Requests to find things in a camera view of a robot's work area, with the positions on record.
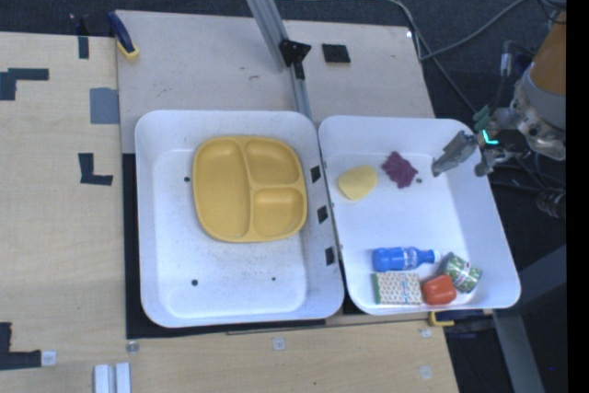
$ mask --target white tray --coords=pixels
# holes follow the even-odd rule
[[[305,173],[308,218],[286,239],[227,243],[201,228],[192,197],[192,159],[227,134],[283,140]],[[168,328],[326,318],[343,301],[317,129],[294,111],[156,110],[135,128],[141,300]]]
[[[352,301],[366,313],[502,308],[519,298],[517,270],[489,181],[474,173],[479,150],[437,178],[432,174],[432,162],[461,130],[472,133],[463,123],[444,119],[333,116],[319,126],[347,287]],[[409,187],[398,189],[380,167],[393,151],[419,172]],[[353,202],[338,189],[337,178],[361,165],[375,168],[378,183]],[[395,246],[438,249],[443,255],[452,251],[482,269],[479,284],[444,306],[378,305],[370,278],[371,253]],[[438,264],[423,264],[415,272],[424,280],[437,269]]]

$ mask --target yellow sponge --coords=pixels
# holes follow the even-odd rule
[[[360,200],[376,186],[378,177],[372,166],[358,166],[338,177],[338,187],[350,200]]]

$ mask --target blue clamp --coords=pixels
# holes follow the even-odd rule
[[[139,48],[135,46],[135,43],[131,40],[131,36],[127,31],[127,28],[122,24],[121,19],[114,12],[107,14],[109,19],[110,27],[113,29],[115,36],[117,37],[117,47],[124,57],[127,59],[133,59],[139,54]]]

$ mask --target bottle label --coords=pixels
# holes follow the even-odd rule
[[[463,293],[470,293],[482,274],[482,271],[473,267],[470,262],[459,258],[457,255],[450,253],[442,273],[450,275],[454,287]]]
[[[403,249],[404,265],[403,270],[415,269],[417,267],[417,250],[415,248]]]

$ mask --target red pepper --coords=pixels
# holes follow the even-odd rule
[[[422,283],[422,293],[428,305],[445,305],[456,298],[452,278],[445,273]]]

